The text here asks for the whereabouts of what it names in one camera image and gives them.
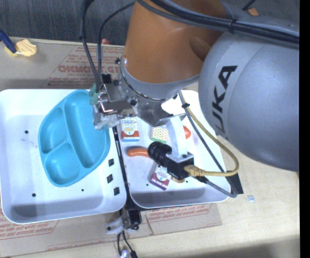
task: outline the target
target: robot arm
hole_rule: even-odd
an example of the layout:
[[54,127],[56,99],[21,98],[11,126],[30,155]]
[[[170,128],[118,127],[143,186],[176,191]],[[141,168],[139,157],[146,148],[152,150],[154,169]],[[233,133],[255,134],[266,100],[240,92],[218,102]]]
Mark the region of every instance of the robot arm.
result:
[[[187,15],[196,12],[201,19],[231,21],[229,31],[165,18],[144,7],[168,14],[151,0],[138,0],[118,80],[104,85],[93,105],[96,127],[114,126],[127,115],[151,126],[165,124],[171,115],[162,103],[199,82],[202,112],[217,134],[252,159],[298,171],[296,25],[252,17],[219,0],[170,1],[187,9]],[[252,29],[233,33],[234,24]],[[269,31],[270,37],[260,37],[257,30]],[[282,41],[281,35],[294,41]]]

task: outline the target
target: table surface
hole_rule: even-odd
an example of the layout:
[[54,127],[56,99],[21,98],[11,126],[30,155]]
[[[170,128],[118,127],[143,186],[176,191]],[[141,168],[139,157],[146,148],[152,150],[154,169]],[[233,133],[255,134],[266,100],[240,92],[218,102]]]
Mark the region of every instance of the table surface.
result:
[[[221,226],[130,239],[138,257],[268,257],[300,256],[298,173],[255,162],[218,137],[238,158],[244,194],[218,203]],[[223,153],[227,170],[233,161]],[[31,257],[117,258],[116,242],[51,252]]]

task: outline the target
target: yellow cable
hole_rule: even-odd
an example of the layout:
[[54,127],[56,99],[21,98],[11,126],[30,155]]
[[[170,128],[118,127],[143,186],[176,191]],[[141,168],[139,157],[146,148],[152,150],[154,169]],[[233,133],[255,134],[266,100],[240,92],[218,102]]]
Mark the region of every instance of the yellow cable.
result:
[[[184,101],[184,103],[186,103],[184,95],[181,93],[182,99]],[[238,170],[239,170],[239,161],[237,159],[237,157],[225,146],[223,145],[219,140],[217,140],[213,135],[210,134],[210,132],[208,130],[206,130],[206,128],[201,124],[201,122],[197,119],[197,117],[193,114],[193,112],[191,111],[191,109],[188,107],[187,111],[190,114],[190,116],[192,117],[192,119],[197,123],[197,125],[200,127],[200,129],[202,129],[206,135],[208,135],[221,149],[223,149],[234,161],[235,163],[235,168],[233,171],[229,171],[229,172],[215,172],[215,171],[205,171],[202,170],[200,168],[198,168],[197,166],[186,166],[184,168],[185,171],[189,172],[190,175],[195,174],[195,175],[191,175],[191,176],[223,176],[223,177],[230,177],[235,175]]]

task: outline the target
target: cardboard box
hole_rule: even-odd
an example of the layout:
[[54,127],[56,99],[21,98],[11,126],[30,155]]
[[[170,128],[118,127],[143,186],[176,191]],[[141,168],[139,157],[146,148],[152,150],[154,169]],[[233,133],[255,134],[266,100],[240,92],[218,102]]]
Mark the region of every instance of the cardboard box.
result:
[[[94,76],[80,43],[29,39],[37,53],[26,58],[11,57],[0,43],[0,91],[5,89],[89,89]],[[95,58],[95,46],[90,45]],[[122,46],[104,46],[103,73],[118,74],[116,58]],[[107,235],[106,223],[118,212],[71,219],[18,225],[3,214],[0,196],[0,256],[9,257],[116,241]],[[142,212],[143,222],[130,238],[146,237],[222,224],[216,204],[172,207]]]

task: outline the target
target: blue bowl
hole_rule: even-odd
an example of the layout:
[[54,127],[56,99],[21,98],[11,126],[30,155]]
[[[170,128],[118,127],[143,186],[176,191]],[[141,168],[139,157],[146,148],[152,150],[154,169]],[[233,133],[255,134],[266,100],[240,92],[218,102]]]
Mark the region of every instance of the blue bowl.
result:
[[96,169],[108,155],[111,141],[105,126],[93,125],[88,91],[66,96],[44,118],[38,140],[40,157],[48,179],[67,187]]

